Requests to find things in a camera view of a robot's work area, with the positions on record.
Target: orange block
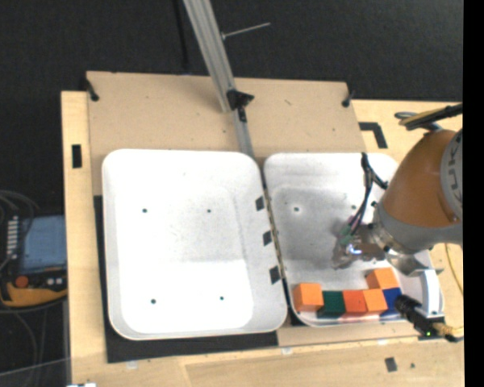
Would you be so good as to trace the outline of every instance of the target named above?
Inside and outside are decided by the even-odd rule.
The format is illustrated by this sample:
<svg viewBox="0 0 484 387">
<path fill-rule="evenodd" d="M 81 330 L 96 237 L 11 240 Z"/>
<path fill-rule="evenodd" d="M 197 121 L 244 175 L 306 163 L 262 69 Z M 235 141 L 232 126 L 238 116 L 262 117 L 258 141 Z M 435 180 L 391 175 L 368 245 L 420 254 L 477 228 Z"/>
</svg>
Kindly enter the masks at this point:
<svg viewBox="0 0 484 387">
<path fill-rule="evenodd" d="M 387 301 L 381 289 L 364 289 L 365 305 L 368 314 L 381 314 L 387 311 Z"/>
<path fill-rule="evenodd" d="M 400 286 L 392 268 L 374 269 L 365 277 L 365 280 L 371 289 L 389 289 Z"/>
<path fill-rule="evenodd" d="M 296 311 L 317 311 L 324 305 L 323 289 L 315 282 L 302 282 L 292 292 Z"/>
<path fill-rule="evenodd" d="M 343 317 L 359 317 L 368 312 L 363 289 L 346 289 L 342 292 L 346 313 Z"/>
</svg>

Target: dark green block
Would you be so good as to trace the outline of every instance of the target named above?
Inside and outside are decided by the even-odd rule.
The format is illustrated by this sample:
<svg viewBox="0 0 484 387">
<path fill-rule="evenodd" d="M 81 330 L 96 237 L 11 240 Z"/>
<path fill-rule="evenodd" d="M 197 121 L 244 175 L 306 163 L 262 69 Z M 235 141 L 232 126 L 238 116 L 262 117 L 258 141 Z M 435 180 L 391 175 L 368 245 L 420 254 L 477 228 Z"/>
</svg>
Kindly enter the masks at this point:
<svg viewBox="0 0 484 387">
<path fill-rule="evenodd" d="M 323 291 L 324 306 L 317 310 L 317 318 L 339 318 L 346 312 L 342 291 Z"/>
</svg>

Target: wooden table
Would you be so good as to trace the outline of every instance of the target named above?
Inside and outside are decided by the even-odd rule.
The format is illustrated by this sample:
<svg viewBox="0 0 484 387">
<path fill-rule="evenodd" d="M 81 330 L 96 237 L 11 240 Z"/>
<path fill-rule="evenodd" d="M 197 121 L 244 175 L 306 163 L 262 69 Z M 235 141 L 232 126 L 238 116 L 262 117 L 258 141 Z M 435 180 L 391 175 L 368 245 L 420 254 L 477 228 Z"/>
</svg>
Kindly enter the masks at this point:
<svg viewBox="0 0 484 387">
<path fill-rule="evenodd" d="M 158 114 L 159 122 L 164 119 L 164 125 L 168 125 L 166 113 L 167 119 L 178 119 L 177 126 L 181 129 L 170 137 L 163 136 L 165 142 L 170 142 L 175 148 L 202 149 L 210 148 L 204 146 L 205 139 L 200 136 L 195 139 L 187 132 L 191 126 L 201 124 L 202 120 L 183 119 L 179 113 L 203 114 L 210 130 L 211 125 L 220 125 L 218 136 L 214 136 L 214 142 L 218 144 L 211 148 L 236 149 L 234 136 L 229 136 L 232 129 L 226 126 L 226 122 L 230 121 L 225 120 L 226 116 L 218 115 L 221 112 L 212 100 L 215 93 L 207 77 L 91 73 L 89 79 L 94 83 L 103 105 L 108 105 L 112 119 L 126 113 L 134 113 L 136 118 L 137 111 L 141 116 L 152 119 L 153 112 Z M 123 83 L 121 94 L 115 88 L 118 81 Z M 248 107 L 248 119 L 253 147 L 260 161 L 284 149 L 290 152 L 356 152 L 365 149 L 367 152 L 389 154 L 400 161 L 419 140 L 422 131 L 407 132 L 398 125 L 394 112 L 421 112 L 446 105 L 437 102 L 355 100 L 350 108 L 344 108 L 343 116 L 340 114 L 340 101 L 347 87 L 341 82 L 236 81 L 239 90 L 256 95 L 255 101 Z M 179 99 L 176 104 L 181 109 L 173 109 L 173 98 Z M 150 99 L 154 106 L 142 110 L 145 107 L 143 102 L 150 102 Z M 198 102 L 201 103 L 200 110 L 197 110 Z M 97 182 L 93 182 L 94 176 L 97 176 L 94 171 L 97 172 L 99 155 L 115 144 L 108 144 L 111 133 L 104 135 L 103 140 L 91 142 L 90 134 L 96 134 L 96 130 L 90 130 L 90 122 L 93 126 L 96 125 L 94 119 L 99 119 L 90 113 L 93 107 L 86 92 L 61 94 L 73 383 L 92 381 L 99 387 L 385 384 L 403 387 L 421 382 L 441 387 L 464 385 L 464 342 L 449 343 L 441 339 L 419 341 L 417 332 L 408 322 L 387 325 L 375 322 L 326 329 L 293 327 L 286 323 L 277 332 L 278 347 L 108 364 L 92 198 L 100 193 Z M 360 131 L 359 123 L 379 126 L 388 148 L 378 146 L 372 131 Z M 144 122 L 133 124 L 143 126 Z M 446 119 L 442 124 L 448 129 L 458 130 L 462 127 L 462 119 Z M 154 135 L 151 133 L 148 133 L 149 138 Z M 147 141 L 153 142 L 154 148 L 162 147 L 162 135 L 149 138 L 141 144 Z M 77 145 L 81 152 L 81 165 L 75 161 Z M 457 271 L 456 277 L 450 262 Z M 444 269 L 440 274 L 440 286 L 445 299 L 447 323 L 461 326 L 464 308 L 458 283 L 463 280 L 462 251 L 453 245 L 437 245 L 432 250 L 432 263 L 436 268 Z M 397 371 L 388 371 L 385 362 L 388 358 L 394 358 Z"/>
</svg>

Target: toy cube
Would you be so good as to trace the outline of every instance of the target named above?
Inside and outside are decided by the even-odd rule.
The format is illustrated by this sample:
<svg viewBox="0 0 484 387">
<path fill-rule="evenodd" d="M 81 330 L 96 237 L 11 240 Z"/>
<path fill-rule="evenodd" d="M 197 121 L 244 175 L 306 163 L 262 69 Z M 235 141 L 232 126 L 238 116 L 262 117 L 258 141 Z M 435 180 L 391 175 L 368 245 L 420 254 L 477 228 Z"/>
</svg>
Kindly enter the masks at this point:
<svg viewBox="0 0 484 387">
<path fill-rule="evenodd" d="M 346 312 L 342 291 L 323 291 L 323 303 L 317 318 L 339 318 Z"/>
<path fill-rule="evenodd" d="M 389 309 L 382 289 L 365 289 L 363 293 L 368 314 L 380 315 Z"/>
<path fill-rule="evenodd" d="M 346 289 L 342 292 L 344 307 L 346 309 L 344 318 L 361 317 L 368 312 L 365 305 L 364 291 L 362 289 Z"/>
<path fill-rule="evenodd" d="M 302 282 L 292 292 L 296 311 L 315 312 L 324 305 L 321 284 Z"/>
<path fill-rule="evenodd" d="M 394 302 L 396 301 L 396 298 L 402 295 L 402 290 L 400 288 L 389 288 L 383 289 L 382 292 L 384 293 L 384 298 L 386 299 L 387 310 L 384 311 L 381 316 L 385 317 L 388 315 L 399 314 L 396 308 L 394 308 Z"/>
<path fill-rule="evenodd" d="M 392 268 L 374 269 L 365 277 L 365 280 L 370 289 L 389 289 L 400 286 Z"/>
</svg>

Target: black clip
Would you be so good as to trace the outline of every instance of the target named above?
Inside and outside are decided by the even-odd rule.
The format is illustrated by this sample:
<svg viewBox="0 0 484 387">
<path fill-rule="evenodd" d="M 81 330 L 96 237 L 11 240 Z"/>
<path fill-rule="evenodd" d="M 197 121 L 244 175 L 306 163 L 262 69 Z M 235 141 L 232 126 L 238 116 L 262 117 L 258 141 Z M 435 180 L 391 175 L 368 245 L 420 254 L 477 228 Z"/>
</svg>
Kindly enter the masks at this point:
<svg viewBox="0 0 484 387">
<path fill-rule="evenodd" d="M 232 110 L 237 110 L 239 120 L 246 123 L 248 117 L 245 114 L 245 107 L 255 98 L 251 94 L 245 94 L 237 90 L 231 89 L 227 93 L 227 101 Z"/>
</svg>

